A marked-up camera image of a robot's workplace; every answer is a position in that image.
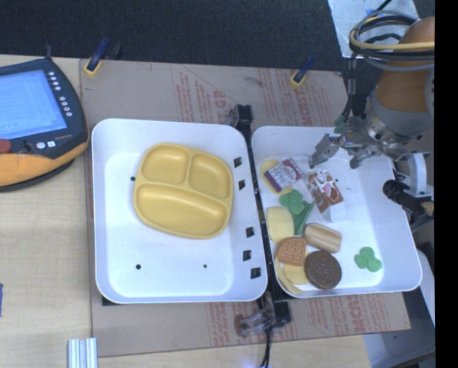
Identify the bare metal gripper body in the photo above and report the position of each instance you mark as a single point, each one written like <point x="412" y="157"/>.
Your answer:
<point x="382" y="142"/>

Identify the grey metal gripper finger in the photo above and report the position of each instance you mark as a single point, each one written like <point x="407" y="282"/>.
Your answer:
<point x="322" y="150"/>
<point x="360" y="160"/>

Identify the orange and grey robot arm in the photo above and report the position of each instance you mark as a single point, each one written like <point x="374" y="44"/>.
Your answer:
<point x="405" y="86"/>

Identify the purple and white packet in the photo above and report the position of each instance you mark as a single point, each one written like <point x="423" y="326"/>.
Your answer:
<point x="282" y="175"/>

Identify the pale yellow round toy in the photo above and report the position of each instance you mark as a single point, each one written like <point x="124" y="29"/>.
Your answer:
<point x="268" y="169"/>

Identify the white plastic tray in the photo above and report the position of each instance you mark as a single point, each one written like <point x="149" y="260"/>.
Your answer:
<point x="167" y="267"/>
<point x="374" y="221"/>

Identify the green toy leaf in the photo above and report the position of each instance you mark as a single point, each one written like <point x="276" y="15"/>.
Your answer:
<point x="302" y="217"/>

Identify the thin black rod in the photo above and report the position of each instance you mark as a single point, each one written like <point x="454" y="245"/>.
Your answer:
<point x="258" y="201"/>

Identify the tan toy bread bun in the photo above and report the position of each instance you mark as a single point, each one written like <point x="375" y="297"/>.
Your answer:
<point x="323" y="237"/>

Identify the yellow toy potato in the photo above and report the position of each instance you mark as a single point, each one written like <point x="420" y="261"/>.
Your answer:
<point x="279" y="224"/>

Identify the orange toy waffle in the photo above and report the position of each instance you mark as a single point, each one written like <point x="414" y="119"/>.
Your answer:
<point x="291" y="251"/>

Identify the brown round biscuit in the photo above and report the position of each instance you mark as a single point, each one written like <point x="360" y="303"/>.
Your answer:
<point x="322" y="270"/>

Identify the pale yellow flat slice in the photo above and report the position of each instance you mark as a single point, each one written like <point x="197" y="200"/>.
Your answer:
<point x="284" y="281"/>
<point x="296" y="275"/>

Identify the brown cardboard board red print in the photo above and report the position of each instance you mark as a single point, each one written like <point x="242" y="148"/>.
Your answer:
<point x="198" y="86"/>

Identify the yellow divided plate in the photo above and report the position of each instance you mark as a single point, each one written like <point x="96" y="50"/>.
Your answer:
<point x="183" y="201"/>

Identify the black cylinder on white bracket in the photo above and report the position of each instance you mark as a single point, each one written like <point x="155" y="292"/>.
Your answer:
<point x="401" y="194"/>

